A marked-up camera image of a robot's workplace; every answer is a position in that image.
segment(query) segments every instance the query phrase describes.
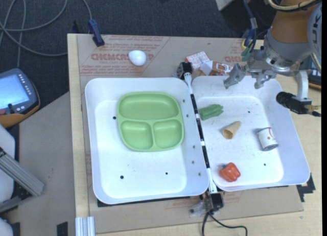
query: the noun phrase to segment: monitor screen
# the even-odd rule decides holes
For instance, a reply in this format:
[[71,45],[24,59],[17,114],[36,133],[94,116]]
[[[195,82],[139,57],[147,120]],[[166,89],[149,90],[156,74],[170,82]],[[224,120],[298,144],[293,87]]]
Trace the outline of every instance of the monitor screen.
[[8,104],[16,105],[29,100],[17,75],[0,78],[0,109],[7,108]]

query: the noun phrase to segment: white can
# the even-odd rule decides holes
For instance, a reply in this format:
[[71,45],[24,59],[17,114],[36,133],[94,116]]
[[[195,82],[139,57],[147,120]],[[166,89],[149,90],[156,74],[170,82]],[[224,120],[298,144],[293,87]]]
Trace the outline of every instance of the white can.
[[261,129],[257,132],[257,135],[259,137],[263,151],[270,151],[278,146],[278,143],[270,127]]

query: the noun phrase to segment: red pepper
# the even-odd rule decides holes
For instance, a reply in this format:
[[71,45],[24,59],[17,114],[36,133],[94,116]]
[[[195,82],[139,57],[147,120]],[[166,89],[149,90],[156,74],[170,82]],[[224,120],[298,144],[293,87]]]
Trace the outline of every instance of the red pepper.
[[241,173],[239,169],[237,169],[236,165],[230,162],[229,164],[223,166],[223,168],[219,171],[219,175],[226,181],[232,182],[236,181],[237,178],[241,176]]

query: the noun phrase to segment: green plate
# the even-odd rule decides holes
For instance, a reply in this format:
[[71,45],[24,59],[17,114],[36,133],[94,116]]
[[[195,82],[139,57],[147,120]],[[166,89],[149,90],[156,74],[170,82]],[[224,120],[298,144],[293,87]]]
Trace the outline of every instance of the green plate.
[[121,138],[131,150],[170,150],[183,141],[181,110],[171,95],[132,92],[120,98],[117,112]]

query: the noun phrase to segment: egg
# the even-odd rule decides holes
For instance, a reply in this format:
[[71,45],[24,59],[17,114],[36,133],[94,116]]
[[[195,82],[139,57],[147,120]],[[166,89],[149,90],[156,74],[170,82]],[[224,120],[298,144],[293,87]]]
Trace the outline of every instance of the egg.
[[133,50],[128,53],[128,58],[132,64],[136,66],[142,66],[147,62],[147,55],[140,50]]

